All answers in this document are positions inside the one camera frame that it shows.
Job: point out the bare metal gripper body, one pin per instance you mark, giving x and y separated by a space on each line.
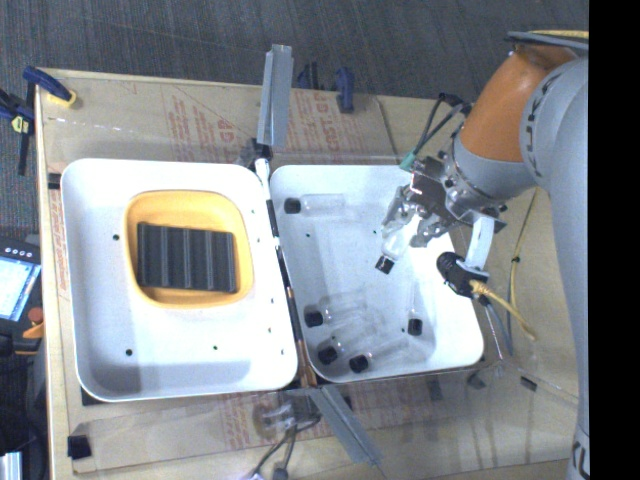
434 190

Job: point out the clear plastic bottle black cap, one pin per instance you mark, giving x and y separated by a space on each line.
415 318
340 305
320 204
385 355
345 343
395 245

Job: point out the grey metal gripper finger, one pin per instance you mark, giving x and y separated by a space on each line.
429 230
401 209

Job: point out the brown cardboard board red print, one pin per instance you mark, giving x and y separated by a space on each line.
125 118

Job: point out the black ribbed rack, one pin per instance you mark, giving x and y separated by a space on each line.
185 258

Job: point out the yellow bowl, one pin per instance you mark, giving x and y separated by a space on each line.
187 205

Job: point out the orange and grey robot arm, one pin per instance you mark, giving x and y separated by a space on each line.
555 133

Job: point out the white plastic tray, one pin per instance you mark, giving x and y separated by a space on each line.
100 278
345 258

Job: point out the black cylinder on white bracket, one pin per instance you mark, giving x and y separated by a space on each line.
454 267

